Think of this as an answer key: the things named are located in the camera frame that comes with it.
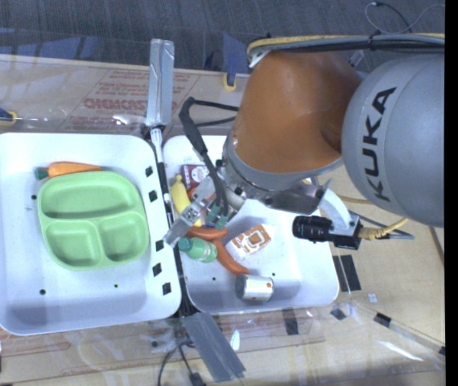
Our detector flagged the black cylinder on white bracket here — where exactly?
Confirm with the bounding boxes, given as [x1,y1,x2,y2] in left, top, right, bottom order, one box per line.
[291,189,363,251]

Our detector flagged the white plastic tray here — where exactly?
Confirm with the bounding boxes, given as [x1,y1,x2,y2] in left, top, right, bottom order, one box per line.
[162,134,340,316]
[0,131,184,336]

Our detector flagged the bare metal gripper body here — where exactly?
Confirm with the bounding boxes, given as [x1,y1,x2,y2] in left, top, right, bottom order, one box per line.
[190,174,327,217]

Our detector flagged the thin black and white rod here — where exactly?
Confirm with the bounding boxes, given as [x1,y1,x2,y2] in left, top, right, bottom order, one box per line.
[150,126,192,319]

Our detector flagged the red carton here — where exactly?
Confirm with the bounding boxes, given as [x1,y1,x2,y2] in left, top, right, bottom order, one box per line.
[179,163,212,192]

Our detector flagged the silver can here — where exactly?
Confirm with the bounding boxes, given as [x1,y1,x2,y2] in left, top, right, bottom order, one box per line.
[234,273,274,302]

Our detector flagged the green bottle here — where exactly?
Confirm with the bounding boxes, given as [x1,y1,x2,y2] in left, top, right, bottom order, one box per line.
[177,236,219,264]

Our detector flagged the brown cardboard board red print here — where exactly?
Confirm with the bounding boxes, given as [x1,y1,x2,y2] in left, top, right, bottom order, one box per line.
[0,53,328,385]

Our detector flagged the yellow banana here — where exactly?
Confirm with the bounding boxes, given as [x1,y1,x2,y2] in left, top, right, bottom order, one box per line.
[170,175,204,228]

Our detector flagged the green divided plate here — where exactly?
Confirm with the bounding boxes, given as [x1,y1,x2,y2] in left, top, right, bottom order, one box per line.
[37,170,151,272]

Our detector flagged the orange sausage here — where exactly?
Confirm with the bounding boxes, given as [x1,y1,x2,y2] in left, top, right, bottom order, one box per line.
[186,225,250,276]

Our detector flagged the white and orange packet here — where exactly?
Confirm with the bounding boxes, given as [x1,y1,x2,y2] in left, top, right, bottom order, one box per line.
[225,223,273,261]

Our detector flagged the orange carrot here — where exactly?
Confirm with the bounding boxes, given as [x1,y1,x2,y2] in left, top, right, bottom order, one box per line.
[34,161,103,181]

